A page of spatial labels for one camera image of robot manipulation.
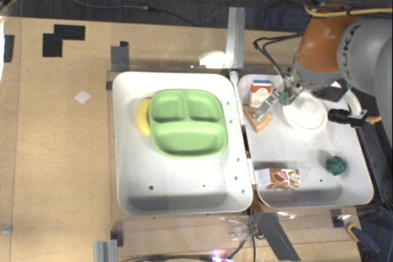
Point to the green divided plate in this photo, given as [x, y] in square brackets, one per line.
[187, 135]

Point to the yellow banana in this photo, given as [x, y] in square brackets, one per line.
[142, 118]

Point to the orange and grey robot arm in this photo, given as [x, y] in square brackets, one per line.
[362, 49]

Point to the green broccoli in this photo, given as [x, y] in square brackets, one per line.
[336, 165]

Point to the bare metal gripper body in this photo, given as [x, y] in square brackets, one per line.
[291, 83]

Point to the white plastic tray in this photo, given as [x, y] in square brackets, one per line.
[294, 150]
[184, 181]

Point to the brown and white carton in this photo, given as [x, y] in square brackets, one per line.
[284, 178]

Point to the black cylinder on white bracket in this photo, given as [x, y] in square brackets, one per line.
[339, 116]

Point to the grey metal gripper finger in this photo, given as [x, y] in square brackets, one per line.
[260, 114]
[269, 102]

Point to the white bowl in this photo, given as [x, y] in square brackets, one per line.
[308, 115]

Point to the orange and white carton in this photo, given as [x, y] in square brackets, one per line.
[258, 93]

